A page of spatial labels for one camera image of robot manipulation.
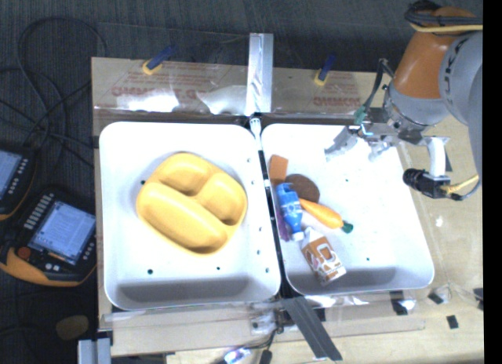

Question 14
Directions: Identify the brown biscuit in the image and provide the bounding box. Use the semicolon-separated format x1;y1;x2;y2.
284;173;321;204

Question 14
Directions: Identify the blue plastic bottle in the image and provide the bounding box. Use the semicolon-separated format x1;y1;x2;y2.
275;182;307;242

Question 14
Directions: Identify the orange carrot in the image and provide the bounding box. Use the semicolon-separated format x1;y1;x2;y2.
298;197;355;235

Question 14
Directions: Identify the brown cardboard board, red print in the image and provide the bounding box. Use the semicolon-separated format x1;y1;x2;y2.
90;56;429;355

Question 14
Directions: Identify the orange bread slice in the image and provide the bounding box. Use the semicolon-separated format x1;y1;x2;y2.
267;154;290;186

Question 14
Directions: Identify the black cylinder on white bracket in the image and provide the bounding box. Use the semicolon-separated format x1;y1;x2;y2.
402;136;453;199

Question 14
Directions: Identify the yellow divided plate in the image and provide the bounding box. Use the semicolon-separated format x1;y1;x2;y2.
135;151;249;257

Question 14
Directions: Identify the white plastic tray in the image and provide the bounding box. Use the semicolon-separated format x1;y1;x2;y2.
260;122;436;297
98;121;282;311

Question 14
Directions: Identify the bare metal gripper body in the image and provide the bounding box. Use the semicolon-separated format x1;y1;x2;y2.
355;97;429;148

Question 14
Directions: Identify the orange and white carton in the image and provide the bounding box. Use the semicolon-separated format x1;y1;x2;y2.
300;227;348;287

